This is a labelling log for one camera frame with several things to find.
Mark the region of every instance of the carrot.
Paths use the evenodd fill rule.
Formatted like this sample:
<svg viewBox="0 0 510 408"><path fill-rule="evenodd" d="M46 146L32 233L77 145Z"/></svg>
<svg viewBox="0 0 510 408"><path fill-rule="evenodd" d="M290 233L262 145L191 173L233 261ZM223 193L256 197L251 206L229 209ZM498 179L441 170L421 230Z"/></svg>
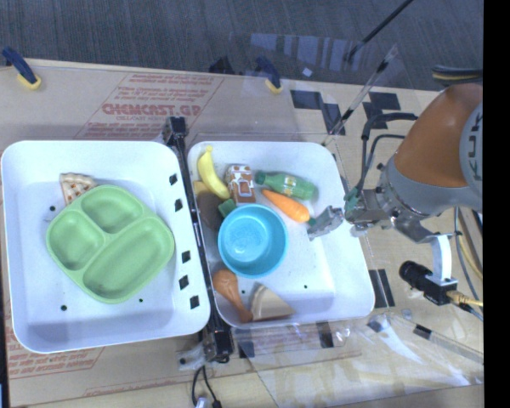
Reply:
<svg viewBox="0 0 510 408"><path fill-rule="evenodd" d="M262 189L261 192L270 202L278 207L286 216L297 222L308 222L309 211L304 204L293 200L291 197L279 194L273 190Z"/></svg>

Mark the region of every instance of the black hole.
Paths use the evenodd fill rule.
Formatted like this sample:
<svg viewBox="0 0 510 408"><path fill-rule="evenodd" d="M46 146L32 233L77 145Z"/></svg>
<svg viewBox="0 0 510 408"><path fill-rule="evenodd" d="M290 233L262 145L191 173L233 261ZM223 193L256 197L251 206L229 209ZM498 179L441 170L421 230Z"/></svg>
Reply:
<svg viewBox="0 0 510 408"><path fill-rule="evenodd" d="M189 285L189 277L186 275L186 276L182 276L180 279L179 279L179 288L181 290L185 289L187 286Z"/></svg>
<svg viewBox="0 0 510 408"><path fill-rule="evenodd" d="M198 296L194 296L190 299L190 309L195 309L200 305L200 301L198 300Z"/></svg>

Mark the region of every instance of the banana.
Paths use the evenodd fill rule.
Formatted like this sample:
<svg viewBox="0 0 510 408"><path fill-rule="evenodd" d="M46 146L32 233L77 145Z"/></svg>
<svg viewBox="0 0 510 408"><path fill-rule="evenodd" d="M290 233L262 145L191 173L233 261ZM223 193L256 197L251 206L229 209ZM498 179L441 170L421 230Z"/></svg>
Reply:
<svg viewBox="0 0 510 408"><path fill-rule="evenodd" d="M213 147L211 145L207 145L206 152L204 152L204 154L202 154L202 156L198 159L198 173L201 175L202 182L204 182L211 192L222 200L228 200L230 198L229 189L215 173L212 150Z"/></svg>

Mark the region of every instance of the bottle cap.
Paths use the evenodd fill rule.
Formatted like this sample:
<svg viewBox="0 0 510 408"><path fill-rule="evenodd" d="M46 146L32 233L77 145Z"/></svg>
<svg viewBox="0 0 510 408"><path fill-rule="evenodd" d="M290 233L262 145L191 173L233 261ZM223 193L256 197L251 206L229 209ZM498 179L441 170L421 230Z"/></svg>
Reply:
<svg viewBox="0 0 510 408"><path fill-rule="evenodd" d="M264 180L266 179L265 173L256 173L255 174L255 183L264 184Z"/></svg>

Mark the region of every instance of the white tray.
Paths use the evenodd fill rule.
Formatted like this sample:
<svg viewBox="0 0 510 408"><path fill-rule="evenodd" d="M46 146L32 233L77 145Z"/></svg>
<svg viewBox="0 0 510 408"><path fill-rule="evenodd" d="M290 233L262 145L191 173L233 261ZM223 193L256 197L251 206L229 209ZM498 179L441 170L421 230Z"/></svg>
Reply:
<svg viewBox="0 0 510 408"><path fill-rule="evenodd" d="M309 142L200 142L188 154L191 182L200 179L196 162L206 146L213 147L212 158L223 178L231 164L246 164L256 171L283 172L314 183L318 191L305 203L312 217L326 207L343 207L344 189L331 152ZM272 207L256 185L257 201ZM298 224L280 214L289 232L289 251L283 264L260 279L238 277L242 302L249 308L251 295L264 284L291 305L296 314L287 319L240 323L230 302L216 293L218 312L236 328L257 328L286 324L314 323L360 318L374 307L374 291L359 239L342 223L337 229L310 241L307 224ZM210 272L224 269L217 248L217 233L203 228Z"/></svg>
<svg viewBox="0 0 510 408"><path fill-rule="evenodd" d="M165 145L23 141L3 152L1 172L13 328L26 348L52 353L139 342L193 334L207 323L210 305L189 205L178 159ZM65 206L61 173L129 190L174 234L170 263L124 303L91 298L48 253L47 227Z"/></svg>

